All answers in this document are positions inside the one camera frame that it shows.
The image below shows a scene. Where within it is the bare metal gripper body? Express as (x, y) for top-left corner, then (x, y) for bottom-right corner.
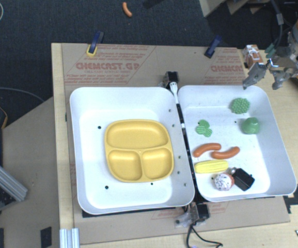
(266, 44), (298, 74)

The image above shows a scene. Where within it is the brown and white carton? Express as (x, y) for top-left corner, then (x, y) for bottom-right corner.
(243, 44), (264, 69)

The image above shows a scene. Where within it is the green round bumpy toy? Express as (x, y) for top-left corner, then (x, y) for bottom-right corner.
(230, 97), (251, 115)

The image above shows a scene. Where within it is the green smooth lumpy toy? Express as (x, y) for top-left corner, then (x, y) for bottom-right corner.
(242, 117), (261, 135)

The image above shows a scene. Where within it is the green striped toy vegetable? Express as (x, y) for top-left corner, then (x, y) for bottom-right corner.
(195, 119), (213, 138)

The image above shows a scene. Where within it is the white plastic tray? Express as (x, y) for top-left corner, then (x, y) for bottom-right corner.
(69, 86), (196, 215)
(177, 84), (298, 203)

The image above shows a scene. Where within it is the orange toy sausage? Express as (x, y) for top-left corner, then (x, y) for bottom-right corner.
(122, 2), (133, 18)
(192, 142), (222, 158)
(211, 146), (241, 160)

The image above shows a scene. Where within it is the thin black and white rod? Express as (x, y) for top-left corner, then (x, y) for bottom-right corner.
(169, 82), (199, 204)

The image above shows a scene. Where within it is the yellow toy corn cob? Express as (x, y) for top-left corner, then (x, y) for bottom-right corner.
(194, 159), (230, 175)

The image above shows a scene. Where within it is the black box-shaped object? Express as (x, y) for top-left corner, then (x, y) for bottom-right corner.
(232, 167), (256, 192)

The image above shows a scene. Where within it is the white sprinkled toy cupcake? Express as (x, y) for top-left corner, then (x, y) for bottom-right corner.
(213, 173), (236, 192)

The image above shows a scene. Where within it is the brown cardboard board red print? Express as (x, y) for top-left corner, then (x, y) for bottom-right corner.
(61, 43), (292, 245)

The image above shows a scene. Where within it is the yellow divided plate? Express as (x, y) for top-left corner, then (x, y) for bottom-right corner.
(103, 119), (175, 183)

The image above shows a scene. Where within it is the black block with thin wires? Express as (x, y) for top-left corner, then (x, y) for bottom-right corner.
(158, 71), (179, 88)
(175, 203), (212, 228)

